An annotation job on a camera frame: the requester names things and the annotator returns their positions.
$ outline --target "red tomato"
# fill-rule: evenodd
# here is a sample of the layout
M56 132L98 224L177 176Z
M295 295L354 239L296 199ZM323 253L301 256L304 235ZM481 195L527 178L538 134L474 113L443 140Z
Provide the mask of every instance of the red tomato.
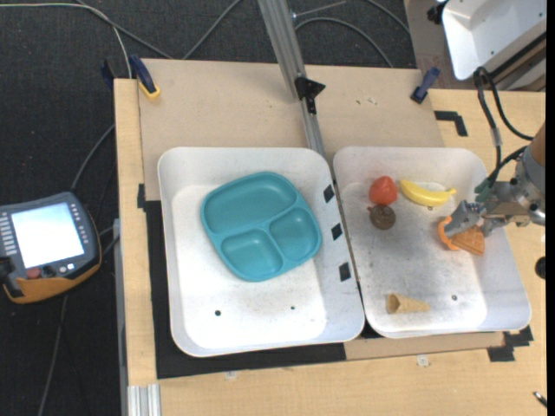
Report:
M397 185L389 176L381 176L372 182L369 197L377 205L392 204L397 200Z

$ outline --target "yellow banana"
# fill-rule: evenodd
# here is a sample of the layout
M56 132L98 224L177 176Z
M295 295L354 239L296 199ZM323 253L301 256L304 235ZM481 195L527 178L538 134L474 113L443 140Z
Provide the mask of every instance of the yellow banana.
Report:
M416 204L424 206L443 205L457 192L454 188L447 191L430 191L409 180L401 180L399 186L401 187L402 193L407 196L407 198Z

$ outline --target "teal plate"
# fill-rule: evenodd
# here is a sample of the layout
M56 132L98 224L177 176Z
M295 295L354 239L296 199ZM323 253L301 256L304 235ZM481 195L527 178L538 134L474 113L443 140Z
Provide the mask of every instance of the teal plate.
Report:
M200 218L225 265L250 282L297 267L322 243L316 218L301 193L274 172L257 172L210 192Z

